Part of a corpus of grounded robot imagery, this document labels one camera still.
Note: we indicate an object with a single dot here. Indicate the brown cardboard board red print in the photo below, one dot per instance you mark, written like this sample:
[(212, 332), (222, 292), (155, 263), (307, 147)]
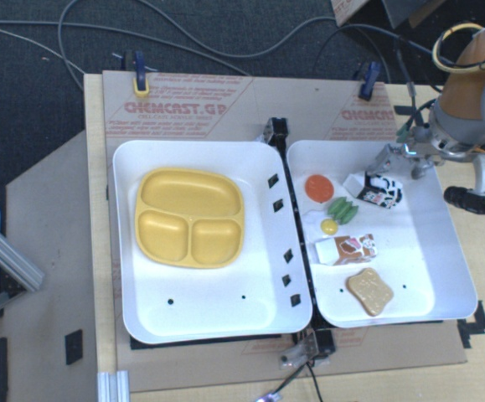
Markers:
[(208, 111)]

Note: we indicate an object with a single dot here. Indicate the tan toast slice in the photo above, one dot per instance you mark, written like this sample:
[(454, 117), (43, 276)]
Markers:
[(369, 291)]

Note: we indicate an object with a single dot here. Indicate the yellow divided plate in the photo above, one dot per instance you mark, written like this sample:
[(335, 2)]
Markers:
[(189, 212)]

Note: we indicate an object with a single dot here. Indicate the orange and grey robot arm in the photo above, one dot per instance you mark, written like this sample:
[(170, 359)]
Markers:
[(464, 82)]

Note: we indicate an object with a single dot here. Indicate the brown and white carton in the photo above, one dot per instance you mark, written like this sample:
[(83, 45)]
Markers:
[(349, 249)]

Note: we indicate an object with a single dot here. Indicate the white plastic tray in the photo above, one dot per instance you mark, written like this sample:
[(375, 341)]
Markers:
[(208, 300), (426, 245)]

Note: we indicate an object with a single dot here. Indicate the black cylinder on white bracket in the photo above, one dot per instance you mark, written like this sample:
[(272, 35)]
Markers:
[(466, 199)]

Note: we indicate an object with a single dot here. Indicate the white fried egg yellow yolk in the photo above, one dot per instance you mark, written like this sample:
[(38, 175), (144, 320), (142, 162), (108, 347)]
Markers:
[(329, 226)]

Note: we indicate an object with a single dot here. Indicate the thin black rod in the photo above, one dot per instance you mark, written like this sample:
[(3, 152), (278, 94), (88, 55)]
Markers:
[(298, 228)]

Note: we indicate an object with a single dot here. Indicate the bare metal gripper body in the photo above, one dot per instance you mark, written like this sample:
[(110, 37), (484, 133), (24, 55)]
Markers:
[(422, 142)]

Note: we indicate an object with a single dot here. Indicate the black and white cow carton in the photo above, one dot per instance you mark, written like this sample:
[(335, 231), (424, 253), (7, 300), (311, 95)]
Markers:
[(382, 191)]

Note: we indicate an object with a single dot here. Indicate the orange round slice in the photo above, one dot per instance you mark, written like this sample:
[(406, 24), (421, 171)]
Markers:
[(319, 187)]

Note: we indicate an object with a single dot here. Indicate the green pea pods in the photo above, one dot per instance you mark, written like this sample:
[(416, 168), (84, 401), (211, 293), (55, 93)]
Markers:
[(342, 209)]

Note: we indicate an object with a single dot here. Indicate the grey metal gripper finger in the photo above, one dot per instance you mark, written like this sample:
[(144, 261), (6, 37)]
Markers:
[(386, 157), (420, 169)]

